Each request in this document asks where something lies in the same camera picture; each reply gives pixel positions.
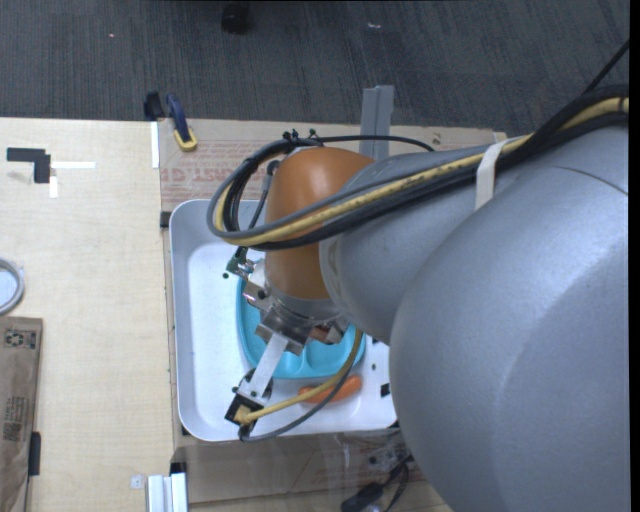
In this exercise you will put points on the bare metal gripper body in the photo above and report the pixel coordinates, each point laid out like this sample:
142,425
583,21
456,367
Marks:
283,325

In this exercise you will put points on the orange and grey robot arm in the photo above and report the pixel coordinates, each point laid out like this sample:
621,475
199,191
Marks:
500,310

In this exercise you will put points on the blue divided plate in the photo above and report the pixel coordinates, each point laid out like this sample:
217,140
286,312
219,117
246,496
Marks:
320,357

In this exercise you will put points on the white plastic tray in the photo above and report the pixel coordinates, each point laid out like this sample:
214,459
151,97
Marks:
210,350

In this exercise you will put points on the orange carrot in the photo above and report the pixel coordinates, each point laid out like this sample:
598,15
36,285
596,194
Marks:
350,386

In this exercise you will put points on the brown paper packet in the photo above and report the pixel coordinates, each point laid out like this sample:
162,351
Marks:
15,400

